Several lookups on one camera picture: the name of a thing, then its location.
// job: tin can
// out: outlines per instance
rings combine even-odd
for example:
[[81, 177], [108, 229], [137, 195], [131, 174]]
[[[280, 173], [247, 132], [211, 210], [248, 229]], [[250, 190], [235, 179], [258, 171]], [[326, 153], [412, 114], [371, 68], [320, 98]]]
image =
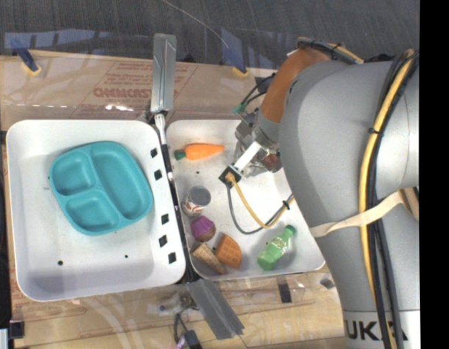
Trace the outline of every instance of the tin can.
[[210, 201], [210, 191], [203, 186], [194, 186], [182, 201], [181, 207], [187, 216], [198, 217]]

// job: bottle cap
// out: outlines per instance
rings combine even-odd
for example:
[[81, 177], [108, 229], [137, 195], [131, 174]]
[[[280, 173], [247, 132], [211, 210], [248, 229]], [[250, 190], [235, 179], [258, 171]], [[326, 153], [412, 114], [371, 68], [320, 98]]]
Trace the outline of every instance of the bottle cap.
[[286, 225], [284, 228], [290, 230], [293, 234], [296, 233], [296, 228], [293, 225]]
[[182, 158], [186, 157], [186, 153], [184, 151], [181, 151], [181, 150], [176, 150], [174, 152], [174, 157], [175, 157], [176, 160], [181, 160]]

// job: white tray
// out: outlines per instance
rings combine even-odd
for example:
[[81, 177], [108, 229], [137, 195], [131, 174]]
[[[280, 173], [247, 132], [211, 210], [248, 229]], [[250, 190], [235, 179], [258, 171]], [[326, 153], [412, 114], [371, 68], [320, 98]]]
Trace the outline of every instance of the white tray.
[[[66, 219], [48, 174], [61, 153], [102, 140], [122, 144], [135, 157], [154, 202], [135, 224], [87, 236]], [[184, 275], [178, 223], [152, 127], [141, 121], [20, 121], [7, 133], [7, 155], [17, 282], [29, 298], [64, 300], [145, 289], [174, 284]], [[162, 176], [158, 180], [156, 171]]]
[[[205, 208], [203, 215], [215, 223], [217, 234], [207, 244], [213, 249], [218, 244], [220, 233], [226, 233], [236, 240], [243, 253], [240, 268], [226, 267], [227, 273], [224, 275], [215, 273], [192, 257], [194, 268], [203, 278], [211, 280], [303, 273], [321, 268], [325, 260], [295, 202], [270, 229], [244, 235], [235, 228], [228, 206], [227, 189], [218, 177], [226, 166], [233, 162], [237, 141], [235, 129], [238, 124], [239, 120], [179, 120], [171, 123], [166, 130], [179, 200], [182, 200], [195, 185], [208, 188], [211, 192], [211, 203]], [[184, 148], [188, 143], [223, 144], [225, 150], [223, 153], [203, 160], [176, 161], [173, 156], [174, 151]], [[282, 200], [286, 200], [291, 194], [283, 170], [275, 174], [265, 172], [259, 176], [241, 180], [239, 185], [247, 201], [263, 222], [266, 222], [282, 205]], [[259, 227], [243, 206], [235, 189], [232, 190], [232, 204], [238, 223], [244, 230], [249, 231]], [[184, 213], [182, 217], [187, 245], [189, 249], [193, 249], [198, 242], [192, 237], [190, 231], [191, 218]], [[290, 247], [278, 261], [276, 268], [265, 271], [257, 264], [256, 257], [263, 250], [265, 243], [281, 232], [287, 224], [295, 226], [297, 234], [291, 238]]]

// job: beige strap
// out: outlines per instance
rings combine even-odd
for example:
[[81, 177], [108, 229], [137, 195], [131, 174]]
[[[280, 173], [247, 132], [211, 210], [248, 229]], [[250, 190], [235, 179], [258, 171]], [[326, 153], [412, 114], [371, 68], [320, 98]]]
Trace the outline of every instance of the beige strap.
[[331, 231], [348, 228], [350, 226], [365, 226], [382, 218], [398, 204], [403, 204], [403, 198], [398, 191], [387, 196], [380, 204], [370, 208], [368, 211], [356, 214], [339, 222], [328, 222], [310, 229], [314, 238], [320, 238]]

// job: brown waffle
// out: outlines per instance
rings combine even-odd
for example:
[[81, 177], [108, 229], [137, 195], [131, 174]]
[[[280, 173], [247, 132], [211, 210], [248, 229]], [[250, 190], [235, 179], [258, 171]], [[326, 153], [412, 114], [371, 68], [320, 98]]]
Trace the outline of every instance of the brown waffle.
[[191, 252], [191, 255], [208, 265], [210, 268], [215, 270], [218, 274], [225, 274], [226, 270], [223, 264], [218, 261], [217, 257], [214, 253], [209, 249], [206, 243], [202, 243], [198, 246], [194, 251]]
[[222, 238], [219, 240], [215, 255], [219, 261], [231, 268], [238, 269], [240, 267], [240, 261], [242, 260], [240, 247], [233, 238], [226, 234], [223, 234]]

